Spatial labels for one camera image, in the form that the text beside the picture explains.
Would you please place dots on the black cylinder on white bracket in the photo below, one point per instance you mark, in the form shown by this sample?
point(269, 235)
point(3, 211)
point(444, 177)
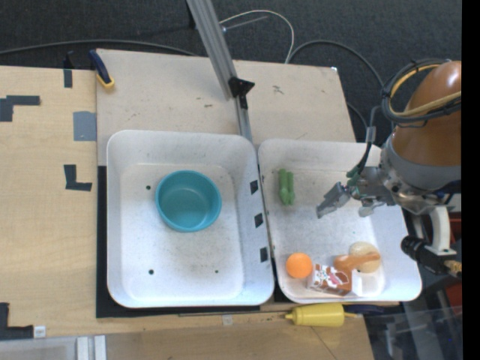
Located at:
point(438, 227)

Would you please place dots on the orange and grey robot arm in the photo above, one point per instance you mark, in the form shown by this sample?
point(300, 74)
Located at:
point(431, 133)

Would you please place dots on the orange ball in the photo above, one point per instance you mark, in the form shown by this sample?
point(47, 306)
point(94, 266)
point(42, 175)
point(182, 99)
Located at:
point(299, 265)

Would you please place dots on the beige toy bread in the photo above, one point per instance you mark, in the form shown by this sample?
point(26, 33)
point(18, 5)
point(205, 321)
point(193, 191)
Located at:
point(362, 247)

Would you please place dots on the pale wood board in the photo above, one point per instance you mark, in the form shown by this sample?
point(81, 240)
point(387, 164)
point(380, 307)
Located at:
point(168, 96)

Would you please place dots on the white plastic tray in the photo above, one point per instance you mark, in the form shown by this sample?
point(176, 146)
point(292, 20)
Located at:
point(180, 261)
point(330, 234)

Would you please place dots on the yellow squeeze bottle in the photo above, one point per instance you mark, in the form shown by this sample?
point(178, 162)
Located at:
point(318, 314)

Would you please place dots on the teal bowl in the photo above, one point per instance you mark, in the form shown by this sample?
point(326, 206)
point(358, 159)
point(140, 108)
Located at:
point(187, 201)

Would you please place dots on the brown toy sausage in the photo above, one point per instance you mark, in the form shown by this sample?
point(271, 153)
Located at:
point(352, 261)

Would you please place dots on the brown and white carton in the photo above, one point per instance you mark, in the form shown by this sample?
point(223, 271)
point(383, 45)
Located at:
point(332, 280)

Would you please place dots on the green toy vegetable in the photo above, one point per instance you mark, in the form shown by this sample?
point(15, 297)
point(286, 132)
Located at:
point(286, 188)

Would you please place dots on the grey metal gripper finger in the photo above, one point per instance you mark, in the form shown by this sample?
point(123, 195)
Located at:
point(333, 199)
point(365, 211)

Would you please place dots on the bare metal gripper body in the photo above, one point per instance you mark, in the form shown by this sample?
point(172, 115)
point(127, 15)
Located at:
point(378, 186)

